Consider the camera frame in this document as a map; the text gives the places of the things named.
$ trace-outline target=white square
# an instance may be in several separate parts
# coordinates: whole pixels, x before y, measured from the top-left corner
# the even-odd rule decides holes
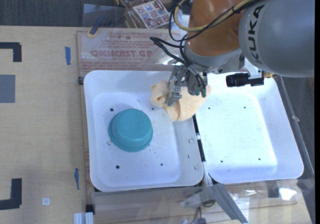
[[[50,198],[47,197],[47,198],[42,198],[42,205],[43,206],[48,206],[50,205]]]

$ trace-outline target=wooden table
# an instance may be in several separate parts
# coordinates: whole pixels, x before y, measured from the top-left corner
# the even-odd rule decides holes
[[[73,223],[74,213],[85,211],[87,189],[76,34],[86,30],[0,27],[0,42],[22,45],[22,62],[13,62],[12,50],[0,49],[0,74],[15,75],[16,93],[15,103],[0,103],[0,200],[11,197],[12,179],[22,179],[22,204],[18,209],[0,211],[0,223],[69,224]],[[65,47],[70,48],[70,65]],[[295,189],[296,203],[250,209],[251,223],[311,223],[302,193],[298,187]],[[43,206],[42,199],[47,197],[50,204]],[[211,223],[224,213],[204,214]],[[169,222],[163,219],[137,223]]]

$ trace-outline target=teal bowl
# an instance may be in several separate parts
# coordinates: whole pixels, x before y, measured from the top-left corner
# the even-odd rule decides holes
[[[111,141],[128,152],[143,150],[150,144],[153,136],[150,118],[136,109],[116,114],[109,123],[108,131]]]

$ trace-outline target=black connector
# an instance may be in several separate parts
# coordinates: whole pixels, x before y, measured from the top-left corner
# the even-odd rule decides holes
[[[264,85],[264,78],[249,79],[248,73],[236,73],[229,75],[225,79],[227,87],[239,87],[250,84],[251,86]]]

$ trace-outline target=gray square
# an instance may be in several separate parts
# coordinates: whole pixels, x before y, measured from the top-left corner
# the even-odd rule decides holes
[[[0,103],[15,103],[15,78],[15,75],[0,75]]]

